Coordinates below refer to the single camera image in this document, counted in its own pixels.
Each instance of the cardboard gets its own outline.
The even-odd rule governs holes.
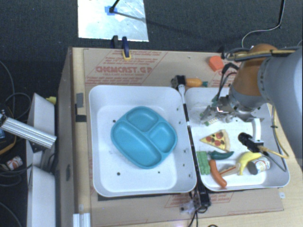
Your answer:
[[[218,79],[218,72],[207,62],[217,54],[132,51],[133,60],[124,61],[121,50],[70,48],[68,55],[59,89],[61,226],[72,226],[73,213],[87,212],[92,227],[190,219],[190,214],[180,211],[180,205],[190,200],[188,193],[112,199],[97,195],[91,182],[88,94],[98,84],[169,86],[175,75],[198,77],[210,84]],[[85,101],[78,108],[75,97],[79,93]],[[68,165],[72,177],[66,181]],[[210,197],[212,205],[202,218],[283,210],[277,188],[212,193]]]

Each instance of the metal sheet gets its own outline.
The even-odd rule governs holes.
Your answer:
[[[109,7],[115,0],[78,0],[78,35],[80,38],[111,39],[118,35],[130,41],[148,42],[143,0],[120,0],[116,13]]]

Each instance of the toy hot dog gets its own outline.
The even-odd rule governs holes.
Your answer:
[[[223,179],[223,177],[220,175],[217,169],[217,164],[216,161],[211,159],[209,161],[209,166],[210,166],[210,172],[214,178],[214,180],[221,186],[221,187],[226,187],[227,182]]]

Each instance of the toy pizza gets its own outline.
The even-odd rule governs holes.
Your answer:
[[[200,141],[211,146],[217,147],[226,152],[228,152],[231,148],[226,130],[217,131],[216,133],[210,134],[202,138]]]

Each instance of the soda can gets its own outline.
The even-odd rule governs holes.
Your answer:
[[[251,174],[257,175],[260,172],[270,169],[270,161],[266,157],[260,157],[248,162],[247,168]]]
[[[13,171],[15,169],[17,169],[19,166],[23,165],[23,161],[19,156],[16,156],[14,158],[12,158],[11,160],[9,160],[6,165],[8,166],[8,168]]]

